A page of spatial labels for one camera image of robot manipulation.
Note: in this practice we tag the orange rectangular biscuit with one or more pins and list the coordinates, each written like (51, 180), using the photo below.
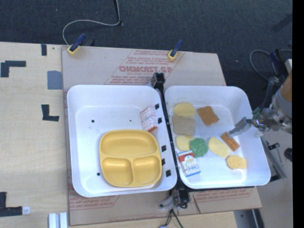
(230, 142)

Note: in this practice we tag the white plastic tray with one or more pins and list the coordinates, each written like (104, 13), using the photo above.
(213, 174)
(107, 117)

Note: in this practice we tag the grey-brown bread slice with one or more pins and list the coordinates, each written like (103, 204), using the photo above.
(183, 126)

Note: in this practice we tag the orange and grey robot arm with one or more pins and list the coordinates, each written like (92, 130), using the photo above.
(285, 96)

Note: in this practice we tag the red and white carton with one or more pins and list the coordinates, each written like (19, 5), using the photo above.
(189, 164)

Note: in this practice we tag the yellow round toy slice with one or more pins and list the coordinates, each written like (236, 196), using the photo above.
(182, 142)
(184, 109)

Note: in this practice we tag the orange and white carton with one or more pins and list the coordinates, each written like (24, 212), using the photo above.
(149, 119)

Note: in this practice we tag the yellow divided plate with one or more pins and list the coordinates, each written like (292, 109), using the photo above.
(129, 158)

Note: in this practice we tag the yellow oval toy slice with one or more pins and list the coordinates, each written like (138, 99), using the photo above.
(218, 147)

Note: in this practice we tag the orange-brown toast slice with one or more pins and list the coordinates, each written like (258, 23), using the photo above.
(207, 116)

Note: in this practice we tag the green lettuce leaf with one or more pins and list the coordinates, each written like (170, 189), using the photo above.
(199, 147)

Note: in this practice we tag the yellow ridged toy chip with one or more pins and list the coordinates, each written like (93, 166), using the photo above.
(236, 162)

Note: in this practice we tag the thin black rod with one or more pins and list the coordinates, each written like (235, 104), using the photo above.
(167, 122)

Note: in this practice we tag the brown cardboard board red print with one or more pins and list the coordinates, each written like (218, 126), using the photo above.
(99, 65)

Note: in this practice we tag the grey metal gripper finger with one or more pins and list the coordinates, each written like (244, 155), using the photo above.
(242, 126)

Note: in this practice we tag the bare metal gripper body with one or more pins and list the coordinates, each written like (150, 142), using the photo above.
(276, 121)

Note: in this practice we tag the black cylinder on white bracket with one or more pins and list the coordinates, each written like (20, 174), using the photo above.
(288, 154)

